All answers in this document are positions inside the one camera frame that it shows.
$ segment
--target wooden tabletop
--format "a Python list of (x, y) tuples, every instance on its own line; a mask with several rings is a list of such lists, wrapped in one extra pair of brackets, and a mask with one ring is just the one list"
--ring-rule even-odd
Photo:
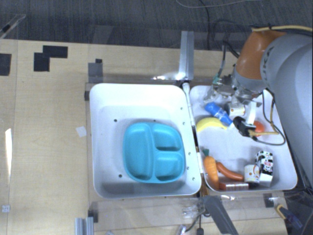
[[(68, 57), (50, 58), (49, 72), (35, 72), (34, 53), (41, 53), (43, 45), (66, 46)], [(8, 119), (13, 119), (7, 126), (13, 129), (13, 155), (9, 188), (8, 184), (0, 185), (0, 200), (10, 205), (8, 214), (0, 214), (0, 233), (74, 234), (75, 218), (86, 218), (89, 209), (87, 139), (76, 130), (86, 127), (88, 63), (102, 59), (105, 75), (153, 77), (178, 70), (179, 49), (2, 40), (0, 53), (12, 54), (10, 75), (0, 77), (0, 101), (15, 100), (8, 104), (11, 110), (5, 109), (10, 113)], [(219, 51), (195, 50), (195, 77), (213, 77), (221, 58)], [(227, 54), (224, 74), (232, 72), (235, 62)], [(9, 90), (15, 82), (16, 91)], [(0, 180), (7, 180), (3, 168), (0, 170)], [(230, 216), (240, 213), (235, 209)], [(242, 218), (234, 219), (239, 234), (287, 234), (283, 219), (273, 214), (273, 208), (269, 212), (272, 218), (250, 218), (253, 215), (248, 212), (258, 212), (258, 208), (242, 211)], [(151, 214), (160, 216), (154, 211)], [(159, 226), (153, 222), (149, 222), (151, 227), (136, 228), (142, 217), (131, 212), (123, 215), (133, 227), (123, 227), (122, 221), (117, 225), (119, 217), (115, 216), (110, 219), (114, 224), (97, 224), (102, 231), (95, 234), (111, 230), (115, 235), (173, 235), (178, 230), (176, 224)], [(220, 234), (212, 218), (203, 220), (203, 227), (210, 234)]]

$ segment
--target blue bottle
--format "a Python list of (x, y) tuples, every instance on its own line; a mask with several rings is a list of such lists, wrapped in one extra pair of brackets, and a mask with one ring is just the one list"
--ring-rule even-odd
[(215, 118), (218, 118), (221, 122), (231, 125), (232, 120), (229, 118), (226, 111), (221, 107), (217, 106), (214, 102), (208, 103), (205, 107), (205, 110), (212, 114)]

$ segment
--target cyan divided plate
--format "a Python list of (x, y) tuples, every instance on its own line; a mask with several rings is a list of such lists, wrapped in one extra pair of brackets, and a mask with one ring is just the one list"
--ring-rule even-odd
[(181, 136), (165, 124), (140, 122), (124, 134), (123, 160), (127, 174), (143, 183), (169, 183), (184, 172)]

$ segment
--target blue object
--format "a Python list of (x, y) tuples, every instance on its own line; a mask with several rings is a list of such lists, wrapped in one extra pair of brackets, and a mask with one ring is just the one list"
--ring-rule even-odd
[(208, 103), (205, 107), (205, 110), (211, 113), (215, 118), (218, 118), (221, 122), (231, 125), (233, 122), (226, 111), (224, 111), (220, 106), (216, 105), (214, 102)]
[(177, 130), (165, 124), (132, 124), (124, 134), (123, 162), (127, 174), (136, 181), (173, 182), (185, 169), (181, 136)]

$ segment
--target white cable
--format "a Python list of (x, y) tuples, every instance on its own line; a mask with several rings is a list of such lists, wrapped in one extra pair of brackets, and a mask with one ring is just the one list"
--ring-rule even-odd
[(226, 6), (226, 5), (232, 5), (236, 3), (241, 3), (241, 2), (250, 2), (250, 1), (263, 1), (263, 0), (240, 0), (236, 2), (230, 2), (230, 3), (223, 3), (223, 4), (217, 4), (217, 5), (206, 5), (206, 6), (188, 6), (184, 5), (178, 0), (175, 0), (179, 5), (185, 7), (185, 8), (190, 8), (190, 9), (199, 9), (199, 8), (212, 8), (212, 7), (221, 7), (221, 6)]

